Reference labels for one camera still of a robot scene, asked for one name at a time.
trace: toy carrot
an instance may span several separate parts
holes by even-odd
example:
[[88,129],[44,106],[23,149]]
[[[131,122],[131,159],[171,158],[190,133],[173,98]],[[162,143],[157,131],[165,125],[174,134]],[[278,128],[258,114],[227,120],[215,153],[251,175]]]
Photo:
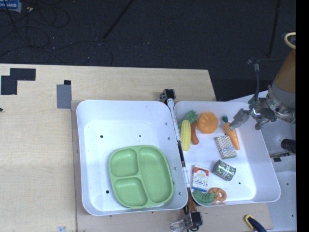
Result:
[[240,149],[236,130],[235,129],[233,129],[233,130],[230,129],[230,123],[228,122],[227,116],[223,116],[222,120],[225,122],[224,130],[225,130],[226,134],[229,136],[229,138],[231,139],[232,144],[234,145],[234,147],[236,149]]

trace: yellow corn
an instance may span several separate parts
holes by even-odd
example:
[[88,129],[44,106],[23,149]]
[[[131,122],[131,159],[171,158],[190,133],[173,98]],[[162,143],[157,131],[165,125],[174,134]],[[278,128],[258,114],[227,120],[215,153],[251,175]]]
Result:
[[183,150],[188,150],[191,143],[191,124],[187,119],[182,122],[180,128],[180,140],[182,142]]

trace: can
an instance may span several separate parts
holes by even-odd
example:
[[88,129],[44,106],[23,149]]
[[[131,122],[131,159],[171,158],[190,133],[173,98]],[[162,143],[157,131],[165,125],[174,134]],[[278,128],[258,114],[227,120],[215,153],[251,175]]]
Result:
[[236,168],[228,165],[227,163],[217,160],[213,166],[212,172],[221,178],[230,181],[236,173]]

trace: brown cylinder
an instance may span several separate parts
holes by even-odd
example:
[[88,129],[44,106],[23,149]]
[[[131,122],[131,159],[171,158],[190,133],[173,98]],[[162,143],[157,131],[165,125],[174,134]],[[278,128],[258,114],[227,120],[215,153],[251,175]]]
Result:
[[290,51],[274,80],[278,88],[291,93],[295,93],[296,87],[295,53],[294,49]]

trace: white plastic tray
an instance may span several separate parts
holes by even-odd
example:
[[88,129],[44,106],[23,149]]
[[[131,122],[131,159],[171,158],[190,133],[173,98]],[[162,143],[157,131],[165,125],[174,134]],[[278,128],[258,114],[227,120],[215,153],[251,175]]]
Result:
[[198,115],[203,112],[213,112],[219,119],[218,128],[211,134],[203,134],[196,129],[199,144],[191,144],[190,149],[183,152],[190,182],[192,166],[197,164],[210,170],[209,188],[219,187],[227,193],[227,199],[224,202],[211,203],[209,206],[273,202],[281,194],[262,133],[254,128],[256,122],[252,117],[241,127],[236,128],[240,143],[240,150],[236,150],[237,156],[222,159],[236,168],[232,180],[226,181],[211,172],[215,162],[221,159],[214,139],[225,135],[221,117],[228,116],[229,121],[232,122],[233,116],[240,108],[248,110],[248,104],[224,101],[179,101],[174,107],[177,121],[192,109]]
[[[86,100],[76,110],[82,180],[82,201],[95,216],[127,212],[172,210],[184,207],[188,193],[169,108],[160,101]],[[116,199],[108,160],[119,148],[153,145],[169,163],[174,193],[156,207],[128,208]]]

